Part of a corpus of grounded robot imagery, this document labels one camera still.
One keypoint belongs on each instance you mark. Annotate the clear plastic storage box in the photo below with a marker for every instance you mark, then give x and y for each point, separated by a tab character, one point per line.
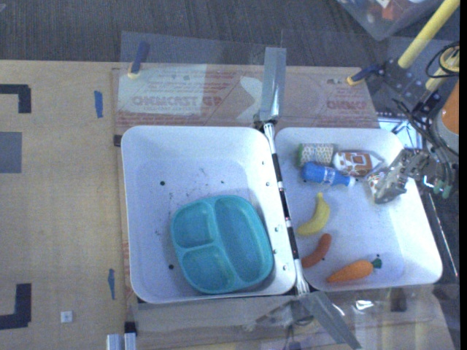
386	2

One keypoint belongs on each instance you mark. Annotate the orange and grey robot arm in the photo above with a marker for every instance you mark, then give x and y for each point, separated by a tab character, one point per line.
451	115

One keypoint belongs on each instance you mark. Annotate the brown cardboard board red print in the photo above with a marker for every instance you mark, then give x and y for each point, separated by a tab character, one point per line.
226	93

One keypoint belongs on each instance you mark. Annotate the teal divided plate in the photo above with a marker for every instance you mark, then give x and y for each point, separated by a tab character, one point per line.
233	232

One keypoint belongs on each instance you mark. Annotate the orange and white carton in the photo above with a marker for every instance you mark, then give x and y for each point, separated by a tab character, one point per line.
355	163

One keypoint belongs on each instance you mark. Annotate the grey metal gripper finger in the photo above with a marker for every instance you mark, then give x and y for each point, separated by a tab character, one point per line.
386	181
391	195

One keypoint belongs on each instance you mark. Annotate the blue bottle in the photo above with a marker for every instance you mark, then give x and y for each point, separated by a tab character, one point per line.
321	174

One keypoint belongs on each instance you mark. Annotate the small orange and white packet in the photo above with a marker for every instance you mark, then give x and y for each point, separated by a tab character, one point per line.
373	182

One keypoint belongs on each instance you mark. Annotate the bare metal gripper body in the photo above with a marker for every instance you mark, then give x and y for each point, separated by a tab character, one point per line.
408	166

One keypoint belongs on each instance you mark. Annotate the green and white patterned can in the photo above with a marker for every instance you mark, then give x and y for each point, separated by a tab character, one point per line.
316	154

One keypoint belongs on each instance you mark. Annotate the orange sausage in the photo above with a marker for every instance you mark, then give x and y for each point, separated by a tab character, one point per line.
318	252

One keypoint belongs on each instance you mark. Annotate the white plastic tray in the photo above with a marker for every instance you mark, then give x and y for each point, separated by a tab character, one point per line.
204	166
365	224

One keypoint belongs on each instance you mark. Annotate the yellow banana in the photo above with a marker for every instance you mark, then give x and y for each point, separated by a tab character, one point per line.
318	219

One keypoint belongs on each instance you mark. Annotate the orange carrot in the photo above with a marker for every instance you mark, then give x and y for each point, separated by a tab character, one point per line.
352	271

